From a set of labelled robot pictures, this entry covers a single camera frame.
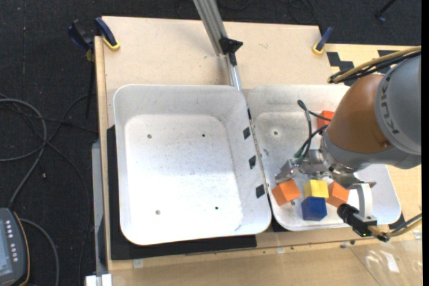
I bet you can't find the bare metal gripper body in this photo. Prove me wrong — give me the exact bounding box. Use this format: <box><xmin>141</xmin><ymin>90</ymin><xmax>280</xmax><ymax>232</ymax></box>
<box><xmin>296</xmin><ymin>148</ymin><xmax>355</xmax><ymax>183</ymax></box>

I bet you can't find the yellow cube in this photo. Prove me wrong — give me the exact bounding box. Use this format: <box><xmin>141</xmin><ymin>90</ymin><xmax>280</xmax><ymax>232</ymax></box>
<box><xmin>303</xmin><ymin>179</ymin><xmax>330</xmax><ymax>200</ymax></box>

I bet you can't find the orange cube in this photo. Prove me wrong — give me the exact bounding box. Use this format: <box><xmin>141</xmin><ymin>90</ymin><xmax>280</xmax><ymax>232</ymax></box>
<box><xmin>271</xmin><ymin>178</ymin><xmax>302</xmax><ymax>207</ymax></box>
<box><xmin>325</xmin><ymin>181</ymin><xmax>351</xmax><ymax>208</ymax></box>
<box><xmin>316</xmin><ymin>110</ymin><xmax>336</xmax><ymax>130</ymax></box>

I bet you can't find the blue cube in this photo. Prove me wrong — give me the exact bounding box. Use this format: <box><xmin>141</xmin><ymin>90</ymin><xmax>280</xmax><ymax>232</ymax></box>
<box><xmin>300</xmin><ymin>196</ymin><xmax>328</xmax><ymax>222</ymax></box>

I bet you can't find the white plastic tray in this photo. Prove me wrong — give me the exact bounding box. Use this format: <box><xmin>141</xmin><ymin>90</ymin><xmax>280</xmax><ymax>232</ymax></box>
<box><xmin>247</xmin><ymin>84</ymin><xmax>402</xmax><ymax>232</ymax></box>
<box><xmin>113</xmin><ymin>84</ymin><xmax>273</xmax><ymax>246</ymax></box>

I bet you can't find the pale wood board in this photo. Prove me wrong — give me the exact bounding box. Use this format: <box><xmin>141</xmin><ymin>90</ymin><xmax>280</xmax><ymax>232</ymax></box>
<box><xmin>100</xmin><ymin>15</ymin><xmax>422</xmax><ymax>273</ymax></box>

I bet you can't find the black cylinder on white bracket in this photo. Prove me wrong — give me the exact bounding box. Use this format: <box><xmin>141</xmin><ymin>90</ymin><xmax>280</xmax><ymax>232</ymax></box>
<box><xmin>336</xmin><ymin>181</ymin><xmax>378</xmax><ymax>238</ymax></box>

